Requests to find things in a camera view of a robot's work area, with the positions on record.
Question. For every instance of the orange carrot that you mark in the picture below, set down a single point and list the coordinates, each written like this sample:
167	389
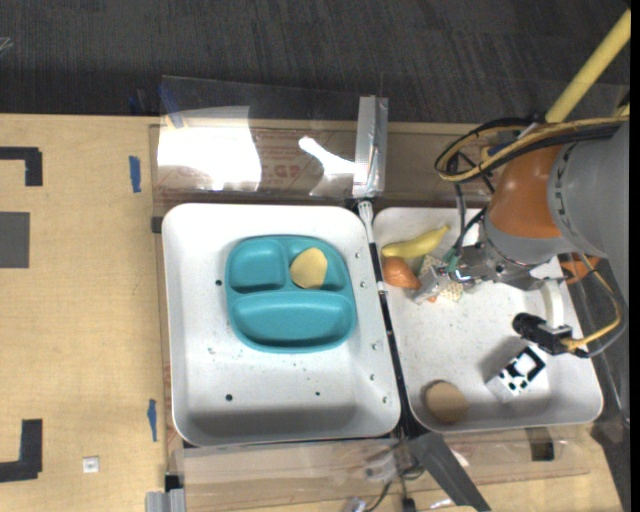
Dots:
399	274

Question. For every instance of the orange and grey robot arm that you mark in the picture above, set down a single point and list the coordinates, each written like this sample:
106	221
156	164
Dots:
585	200

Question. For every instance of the white box with black marks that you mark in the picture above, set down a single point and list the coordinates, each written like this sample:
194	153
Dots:
512	377

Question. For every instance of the yellow round biscuit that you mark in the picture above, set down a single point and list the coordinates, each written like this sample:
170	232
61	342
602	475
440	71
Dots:
309	269

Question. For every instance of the small white square tile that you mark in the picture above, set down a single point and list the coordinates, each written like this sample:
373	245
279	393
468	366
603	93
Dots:
91	464

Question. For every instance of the black cylinder on white bracket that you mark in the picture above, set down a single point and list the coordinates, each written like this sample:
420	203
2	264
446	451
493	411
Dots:
531	326

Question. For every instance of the beige patterned pizza slice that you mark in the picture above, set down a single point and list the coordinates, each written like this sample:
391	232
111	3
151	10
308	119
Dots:
452	294

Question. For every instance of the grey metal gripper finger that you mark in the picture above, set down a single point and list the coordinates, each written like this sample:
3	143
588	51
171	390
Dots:
440	272
426	290

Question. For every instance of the teal divided plate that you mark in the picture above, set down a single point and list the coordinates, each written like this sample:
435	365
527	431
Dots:
290	320

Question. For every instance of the brown round bread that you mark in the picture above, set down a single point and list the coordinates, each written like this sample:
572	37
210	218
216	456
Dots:
446	402

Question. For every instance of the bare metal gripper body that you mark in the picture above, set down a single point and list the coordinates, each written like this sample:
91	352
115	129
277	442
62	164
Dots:
487	267

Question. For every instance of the white plastic tray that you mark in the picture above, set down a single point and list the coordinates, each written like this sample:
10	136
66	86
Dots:
280	395
450	340

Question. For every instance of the yellow banana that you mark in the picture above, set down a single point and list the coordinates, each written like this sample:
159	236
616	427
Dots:
415	245

